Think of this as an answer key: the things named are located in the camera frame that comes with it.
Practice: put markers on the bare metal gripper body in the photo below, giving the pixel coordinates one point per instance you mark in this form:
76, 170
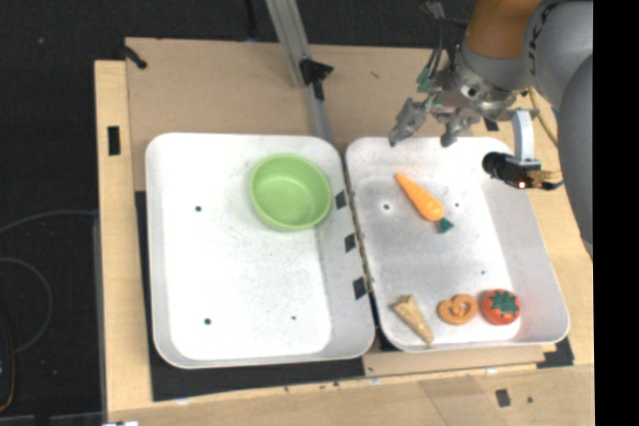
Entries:
466, 100

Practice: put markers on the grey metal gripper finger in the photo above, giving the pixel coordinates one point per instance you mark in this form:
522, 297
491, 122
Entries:
405, 121
452, 129

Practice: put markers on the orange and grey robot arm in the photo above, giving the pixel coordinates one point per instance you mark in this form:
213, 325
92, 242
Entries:
519, 10

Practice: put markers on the orange carrot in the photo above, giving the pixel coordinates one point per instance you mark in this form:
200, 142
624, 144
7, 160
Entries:
422, 202

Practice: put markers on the white plastic tray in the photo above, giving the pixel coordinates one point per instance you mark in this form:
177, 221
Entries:
234, 259
449, 264

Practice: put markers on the green bowl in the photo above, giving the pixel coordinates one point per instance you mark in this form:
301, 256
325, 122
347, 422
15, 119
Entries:
290, 192

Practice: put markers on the orange pretzel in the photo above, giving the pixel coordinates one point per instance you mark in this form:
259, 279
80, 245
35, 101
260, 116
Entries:
457, 309

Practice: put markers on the brown cardboard board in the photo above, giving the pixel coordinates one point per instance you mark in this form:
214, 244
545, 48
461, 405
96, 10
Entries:
224, 90

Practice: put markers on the red tomato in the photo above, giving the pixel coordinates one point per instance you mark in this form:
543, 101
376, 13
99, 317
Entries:
500, 306

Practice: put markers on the beige ice cream cone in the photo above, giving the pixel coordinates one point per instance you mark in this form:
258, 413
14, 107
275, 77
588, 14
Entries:
414, 321

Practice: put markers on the black cylinder on white bracket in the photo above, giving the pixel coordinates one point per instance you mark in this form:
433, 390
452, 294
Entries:
519, 159

